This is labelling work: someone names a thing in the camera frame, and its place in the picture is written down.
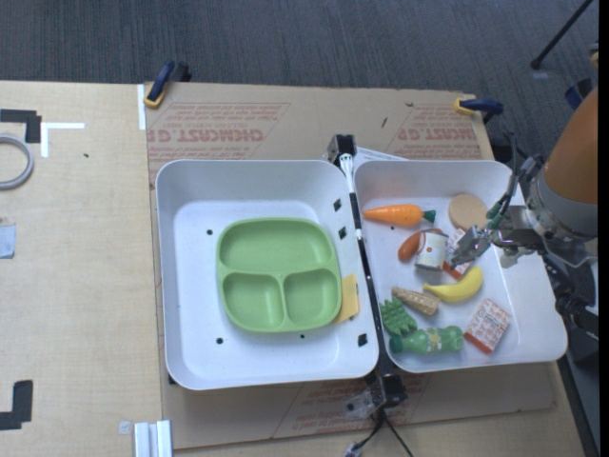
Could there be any yellow cheese slice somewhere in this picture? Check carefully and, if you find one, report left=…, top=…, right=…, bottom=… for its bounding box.
left=331, top=273, right=361, bottom=326

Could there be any green bottle yellow label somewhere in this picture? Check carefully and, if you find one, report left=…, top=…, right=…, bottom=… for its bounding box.
left=388, top=325, right=465, bottom=357

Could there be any white can orange print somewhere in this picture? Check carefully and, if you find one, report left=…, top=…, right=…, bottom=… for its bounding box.
left=414, top=229, right=450, bottom=272

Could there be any orange carrot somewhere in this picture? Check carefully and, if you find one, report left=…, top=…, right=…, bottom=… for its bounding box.
left=362, top=203, right=437, bottom=229

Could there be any black block with thin wires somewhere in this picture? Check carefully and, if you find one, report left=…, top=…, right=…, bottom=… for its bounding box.
left=326, top=133, right=358, bottom=164
left=364, top=372, right=409, bottom=409

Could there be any tan ice cream cone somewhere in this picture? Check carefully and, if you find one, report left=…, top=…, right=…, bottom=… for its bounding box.
left=390, top=286, right=441, bottom=317

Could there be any white paper sheet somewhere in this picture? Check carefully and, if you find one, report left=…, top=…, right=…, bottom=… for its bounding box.
left=353, top=146, right=411, bottom=163

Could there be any brown cardboard board red print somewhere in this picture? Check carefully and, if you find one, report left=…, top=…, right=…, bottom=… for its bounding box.
left=145, top=81, right=558, bottom=451

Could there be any white plastic tray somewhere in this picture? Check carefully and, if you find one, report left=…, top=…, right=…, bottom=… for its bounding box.
left=155, top=159, right=381, bottom=392
left=353, top=159, right=569, bottom=374

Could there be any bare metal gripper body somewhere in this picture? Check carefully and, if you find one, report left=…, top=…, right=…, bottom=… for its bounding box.
left=487, top=204, right=546, bottom=257

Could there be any green divided plate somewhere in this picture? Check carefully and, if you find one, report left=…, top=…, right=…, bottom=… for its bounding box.
left=215, top=217, right=344, bottom=335

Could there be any small orange and white carton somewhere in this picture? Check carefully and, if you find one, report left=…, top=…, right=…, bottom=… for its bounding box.
left=442, top=227, right=473, bottom=280

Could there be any white tape roll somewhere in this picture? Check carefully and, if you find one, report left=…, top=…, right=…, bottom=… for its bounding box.
left=0, top=132, right=36, bottom=191

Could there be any large orange and white carton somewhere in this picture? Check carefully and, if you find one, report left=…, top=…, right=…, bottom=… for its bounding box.
left=462, top=297, right=512, bottom=355

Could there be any tan round biscuit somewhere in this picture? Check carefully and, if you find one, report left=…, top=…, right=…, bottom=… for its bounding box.
left=447, top=193, right=489, bottom=231

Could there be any thin black and white rod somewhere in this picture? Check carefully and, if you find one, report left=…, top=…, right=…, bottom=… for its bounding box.
left=340, top=153, right=387, bottom=381

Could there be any yellow banana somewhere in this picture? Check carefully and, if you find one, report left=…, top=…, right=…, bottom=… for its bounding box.
left=422, top=265, right=485, bottom=304

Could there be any orange sausage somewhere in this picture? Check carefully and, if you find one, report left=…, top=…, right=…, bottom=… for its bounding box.
left=397, top=228, right=443, bottom=263

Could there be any green ridged lettuce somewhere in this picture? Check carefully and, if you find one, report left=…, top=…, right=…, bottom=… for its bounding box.
left=378, top=296, right=420, bottom=339

